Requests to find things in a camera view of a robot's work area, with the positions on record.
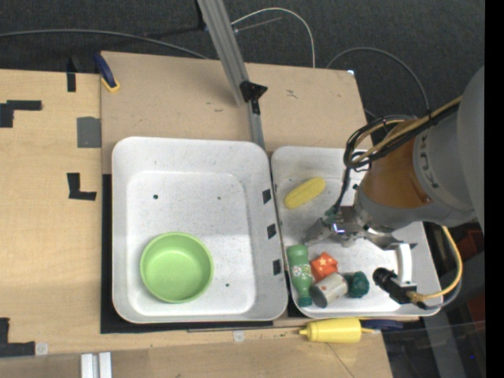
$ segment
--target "white plastic tray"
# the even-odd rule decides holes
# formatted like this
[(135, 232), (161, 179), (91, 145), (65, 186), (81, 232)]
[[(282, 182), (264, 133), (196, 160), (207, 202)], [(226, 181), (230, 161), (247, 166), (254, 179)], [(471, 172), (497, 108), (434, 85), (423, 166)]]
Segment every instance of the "white plastic tray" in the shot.
[[(285, 310), (269, 161), (259, 146), (130, 137), (114, 147), (112, 178), (113, 304), (124, 319), (268, 321)], [(213, 281), (192, 302), (158, 300), (141, 280), (143, 248), (165, 232), (195, 235), (213, 256)]]
[[(312, 147), (281, 147), (273, 153), (271, 167), (276, 190), (276, 205), (280, 220), (280, 230), (285, 248), (302, 243), (309, 227), (317, 218), (324, 216), (339, 196), (344, 173), (342, 149)], [(320, 176), (326, 181), (324, 192), (311, 202), (297, 209), (287, 209), (285, 195), (302, 182)], [(363, 172), (350, 174), (352, 187), (359, 183)], [(343, 198), (343, 206), (351, 206), (354, 190), (350, 188)], [(422, 310), (414, 305), (399, 305), (372, 281), (372, 274), (378, 267), (394, 270), (405, 279), (413, 279), (418, 291), (431, 293), (439, 290), (439, 280), (435, 271), (431, 252), (425, 237), (423, 225), (413, 223), (397, 230), (394, 236), (407, 243), (416, 243), (413, 249), (401, 245), (398, 250), (381, 250), (366, 239), (359, 239), (353, 246), (343, 247), (338, 243), (323, 241), (309, 247), (309, 259), (313, 260), (327, 252), (338, 261), (339, 272), (363, 272), (369, 280), (369, 293), (362, 298), (341, 297), (327, 308), (315, 305), (299, 307), (308, 317), (387, 317), (387, 316), (427, 316), (436, 311)], [(297, 293), (293, 290), (297, 303)]]

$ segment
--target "yellow glue bottle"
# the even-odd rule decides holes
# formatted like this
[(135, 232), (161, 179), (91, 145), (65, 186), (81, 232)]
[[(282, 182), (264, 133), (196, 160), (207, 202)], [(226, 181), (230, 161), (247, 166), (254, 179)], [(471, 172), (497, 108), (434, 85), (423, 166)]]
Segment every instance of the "yellow glue bottle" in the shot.
[(299, 334), (306, 335), (310, 342), (357, 343), (362, 328), (358, 318), (335, 318), (309, 322)]

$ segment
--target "green bowl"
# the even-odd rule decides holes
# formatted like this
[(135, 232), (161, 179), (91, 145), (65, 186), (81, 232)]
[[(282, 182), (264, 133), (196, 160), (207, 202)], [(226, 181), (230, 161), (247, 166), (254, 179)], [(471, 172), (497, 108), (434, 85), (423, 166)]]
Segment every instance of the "green bowl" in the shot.
[(150, 241), (140, 258), (147, 289), (165, 302), (189, 302), (205, 292), (213, 278), (213, 259), (206, 245), (183, 232)]

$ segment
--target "red toy block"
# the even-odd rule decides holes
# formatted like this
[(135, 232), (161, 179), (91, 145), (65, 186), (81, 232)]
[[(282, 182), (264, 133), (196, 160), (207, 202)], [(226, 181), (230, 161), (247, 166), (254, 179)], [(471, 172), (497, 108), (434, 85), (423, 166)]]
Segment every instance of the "red toy block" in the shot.
[(338, 262), (326, 252), (323, 252), (314, 261), (310, 262), (315, 281), (320, 281), (331, 273), (338, 272)]

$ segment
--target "toy bottle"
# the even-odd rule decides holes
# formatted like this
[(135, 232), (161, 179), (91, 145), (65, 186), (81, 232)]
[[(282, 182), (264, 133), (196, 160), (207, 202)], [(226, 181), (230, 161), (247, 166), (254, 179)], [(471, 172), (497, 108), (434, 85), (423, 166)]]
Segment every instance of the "toy bottle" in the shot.
[(311, 306), (309, 287), (313, 282), (311, 266), (308, 260), (308, 248), (298, 244), (287, 248), (287, 260), (291, 272), (291, 283), (298, 292), (298, 305)]
[(313, 321), (299, 331), (310, 342), (357, 343), (361, 340), (361, 322), (357, 318), (336, 318)]

